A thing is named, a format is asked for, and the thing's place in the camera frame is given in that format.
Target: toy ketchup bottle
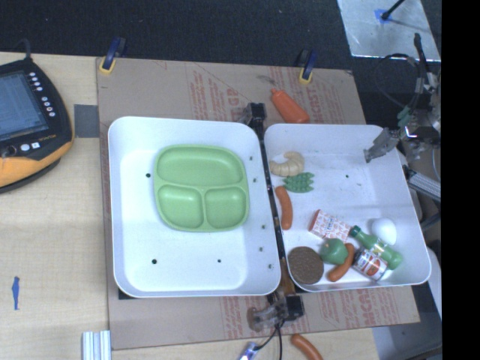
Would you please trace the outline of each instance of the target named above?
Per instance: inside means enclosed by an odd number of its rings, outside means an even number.
[[[384,241],[375,235],[368,235],[362,232],[359,226],[355,225],[349,232],[349,235],[357,239],[371,253],[376,254],[388,263],[388,269],[397,268],[404,260],[401,254],[392,250]]]
[[[284,90],[271,89],[271,101],[286,123],[302,124],[310,122],[310,116]]]

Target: toy green pepper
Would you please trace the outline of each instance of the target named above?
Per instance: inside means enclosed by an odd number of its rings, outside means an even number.
[[[339,266],[348,256],[347,247],[339,238],[329,238],[320,248],[320,257],[325,263]]]

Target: blue tape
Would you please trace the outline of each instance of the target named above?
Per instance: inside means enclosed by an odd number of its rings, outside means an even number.
[[[18,295],[20,293],[20,278],[15,276],[13,279],[13,285],[12,285],[12,293],[13,293],[13,304],[15,307],[15,311],[17,311],[18,308]]]
[[[376,9],[375,12],[375,17],[378,21],[381,23],[388,23],[389,21],[392,21],[392,15],[388,17],[387,20],[382,19],[382,15],[386,12],[386,9]]]

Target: wire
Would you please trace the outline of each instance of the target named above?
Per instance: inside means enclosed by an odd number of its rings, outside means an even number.
[[[279,343],[279,355],[278,355],[278,360],[282,360],[282,352],[284,351],[284,346],[282,345],[282,334],[281,334],[281,325],[277,327],[278,331],[278,343]]]
[[[437,164],[435,163],[435,150],[436,148],[432,148],[432,167],[433,167],[433,173],[435,173],[436,179],[441,182],[442,180],[440,179],[440,175],[437,170]]]
[[[410,65],[415,67],[417,71],[417,82],[415,85],[415,94],[412,96],[412,99],[408,104],[403,104],[394,97],[392,97],[385,89],[383,89],[378,81],[377,75],[378,75],[378,70],[380,68],[380,65],[385,61],[385,60],[390,60],[390,59],[403,59],[406,60]],[[422,88],[423,88],[423,77],[420,74],[419,70],[419,65],[415,62],[415,59],[404,54],[404,53],[392,53],[391,55],[387,55],[384,58],[382,58],[379,63],[376,65],[375,69],[373,70],[373,81],[375,82],[376,87],[378,90],[386,97],[388,98],[392,103],[398,105],[400,108],[405,108],[409,107],[410,109],[414,110],[417,107],[417,104],[419,102],[420,94],[422,93]]]
[[[285,323],[285,319],[283,319],[281,323],[275,324],[274,331],[271,333],[270,337],[265,341],[265,343],[257,345],[253,349],[256,350],[256,351],[260,351],[265,345],[267,345],[270,342],[270,340],[275,336],[275,334],[278,333],[278,340],[279,340],[279,344],[280,344],[279,360],[281,360],[282,359],[282,354],[283,354],[282,353],[283,352],[283,344],[282,344],[281,328],[284,325],[284,323]]]
[[[25,47],[25,60],[31,59],[32,54],[32,47],[30,46],[30,41],[27,38],[20,39],[14,46],[13,50],[15,50],[20,44],[23,44]]]

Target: orange toy food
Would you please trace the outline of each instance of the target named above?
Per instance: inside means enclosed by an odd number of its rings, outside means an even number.
[[[320,352],[318,352],[317,348],[315,348],[314,345],[305,337],[295,333],[292,335],[290,340],[295,347],[297,347],[305,356],[307,356],[308,360],[323,360],[323,357],[320,355]]]
[[[345,247],[348,250],[348,256],[346,257],[343,264],[337,265],[327,274],[327,278],[330,281],[339,281],[347,273],[348,269],[352,266],[353,257],[355,256],[355,247],[353,246],[353,244],[350,243],[346,243]]]
[[[290,200],[290,195],[283,185],[275,188],[275,194],[277,195],[280,207],[282,208],[280,225],[282,226],[282,230],[289,230],[293,221],[292,200]]]
[[[290,124],[310,122],[308,113],[299,106],[285,91],[271,89],[271,101],[282,115],[283,120]]]

